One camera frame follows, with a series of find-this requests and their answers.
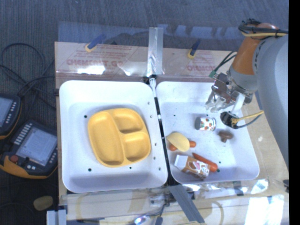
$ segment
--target brown carton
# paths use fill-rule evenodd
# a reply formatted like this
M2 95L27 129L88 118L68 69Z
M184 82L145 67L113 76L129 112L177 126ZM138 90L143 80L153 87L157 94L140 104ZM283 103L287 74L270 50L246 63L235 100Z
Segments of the brown carton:
M184 173L205 179L210 172L210 165L203 163L193 157L177 155L174 165Z

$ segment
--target brown mushroom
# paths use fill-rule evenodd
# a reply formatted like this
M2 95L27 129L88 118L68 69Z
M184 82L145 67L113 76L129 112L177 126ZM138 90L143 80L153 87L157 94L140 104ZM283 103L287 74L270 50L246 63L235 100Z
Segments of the brown mushroom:
M233 134L226 130L221 130L218 135L221 137L221 141L224 143L227 141L227 139L233 138Z

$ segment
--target can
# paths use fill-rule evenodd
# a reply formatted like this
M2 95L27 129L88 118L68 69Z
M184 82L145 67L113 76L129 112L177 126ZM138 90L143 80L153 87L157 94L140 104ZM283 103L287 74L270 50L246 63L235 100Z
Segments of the can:
M216 119L209 117L197 117L195 120L196 130L213 131L216 128Z

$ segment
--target orange carrot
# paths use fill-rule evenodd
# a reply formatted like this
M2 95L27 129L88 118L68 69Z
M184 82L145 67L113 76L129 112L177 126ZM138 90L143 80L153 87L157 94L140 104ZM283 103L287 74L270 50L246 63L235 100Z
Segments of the orange carrot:
M196 154L194 152L192 154L193 154L193 156L194 156L195 159L197 159L197 160L199 160L201 162L204 162L204 163L210 165L210 171L211 172L214 173L215 171L217 171L217 172L220 171L218 169L218 165L216 163L213 163L212 161L210 161L210 160L208 160L208 159L206 159L206 158L204 158L204 157L202 157L202 156L200 156L200 155L198 155L198 154Z
M190 148L194 148L195 146L196 146L196 142L194 142L194 141L189 141L189 147L190 147ZM171 151L176 151L176 150L177 150L177 148L176 148L173 144L170 144L169 149L170 149Z

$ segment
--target red emergency stop button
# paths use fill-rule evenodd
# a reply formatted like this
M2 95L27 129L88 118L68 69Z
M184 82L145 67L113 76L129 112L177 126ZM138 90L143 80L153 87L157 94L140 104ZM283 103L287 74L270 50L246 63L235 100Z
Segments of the red emergency stop button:
M19 157L17 155L12 155L10 157L10 161L13 163L17 163L19 161Z

